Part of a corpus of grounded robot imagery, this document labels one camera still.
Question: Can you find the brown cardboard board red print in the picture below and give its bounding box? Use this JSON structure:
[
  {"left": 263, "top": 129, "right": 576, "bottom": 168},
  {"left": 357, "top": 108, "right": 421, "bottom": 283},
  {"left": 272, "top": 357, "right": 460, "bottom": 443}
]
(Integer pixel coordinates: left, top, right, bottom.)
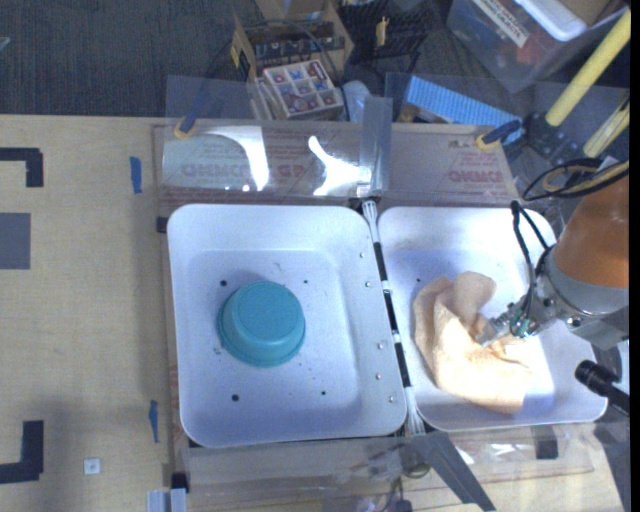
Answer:
[{"left": 151, "top": 118, "right": 597, "bottom": 495}]

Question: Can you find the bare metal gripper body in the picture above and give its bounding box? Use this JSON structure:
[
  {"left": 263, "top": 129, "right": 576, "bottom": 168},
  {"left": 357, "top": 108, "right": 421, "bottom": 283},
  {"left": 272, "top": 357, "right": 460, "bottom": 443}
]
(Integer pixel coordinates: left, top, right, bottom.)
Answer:
[{"left": 492, "top": 283, "right": 572, "bottom": 343}]

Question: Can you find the white plastic tray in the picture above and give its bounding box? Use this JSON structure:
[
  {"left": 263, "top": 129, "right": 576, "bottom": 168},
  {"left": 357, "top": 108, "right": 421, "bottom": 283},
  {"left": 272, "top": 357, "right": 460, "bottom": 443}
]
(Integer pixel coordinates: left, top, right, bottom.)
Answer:
[
  {"left": 165, "top": 202, "right": 409, "bottom": 449},
  {"left": 376, "top": 205, "right": 610, "bottom": 434}
]

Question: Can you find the black cylinder on white bracket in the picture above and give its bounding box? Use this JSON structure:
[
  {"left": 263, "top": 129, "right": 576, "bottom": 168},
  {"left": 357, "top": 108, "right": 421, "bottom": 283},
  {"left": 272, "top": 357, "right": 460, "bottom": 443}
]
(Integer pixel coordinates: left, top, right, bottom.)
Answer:
[{"left": 568, "top": 308, "right": 630, "bottom": 417}]

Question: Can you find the pale orange cloth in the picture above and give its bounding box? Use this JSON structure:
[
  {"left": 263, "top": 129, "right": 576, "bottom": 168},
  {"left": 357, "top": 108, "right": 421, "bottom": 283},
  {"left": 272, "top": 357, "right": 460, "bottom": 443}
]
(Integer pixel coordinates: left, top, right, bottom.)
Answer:
[{"left": 413, "top": 270, "right": 535, "bottom": 416}]

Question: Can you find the teal bowl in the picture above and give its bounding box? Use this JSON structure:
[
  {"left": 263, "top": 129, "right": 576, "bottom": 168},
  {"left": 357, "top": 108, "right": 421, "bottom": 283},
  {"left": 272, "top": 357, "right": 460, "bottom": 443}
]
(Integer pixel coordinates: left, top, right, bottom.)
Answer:
[{"left": 215, "top": 280, "right": 308, "bottom": 369}]

